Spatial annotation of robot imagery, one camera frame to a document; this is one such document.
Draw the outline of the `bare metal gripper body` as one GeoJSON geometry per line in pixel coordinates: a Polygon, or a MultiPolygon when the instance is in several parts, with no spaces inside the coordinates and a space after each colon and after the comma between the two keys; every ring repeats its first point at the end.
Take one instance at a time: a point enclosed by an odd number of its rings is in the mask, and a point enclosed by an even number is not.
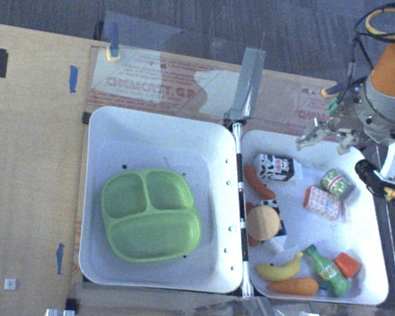
{"type": "Polygon", "coordinates": [[[327,123],[330,131],[385,143],[395,136],[395,119],[374,108],[364,94],[343,99],[327,123]]]}

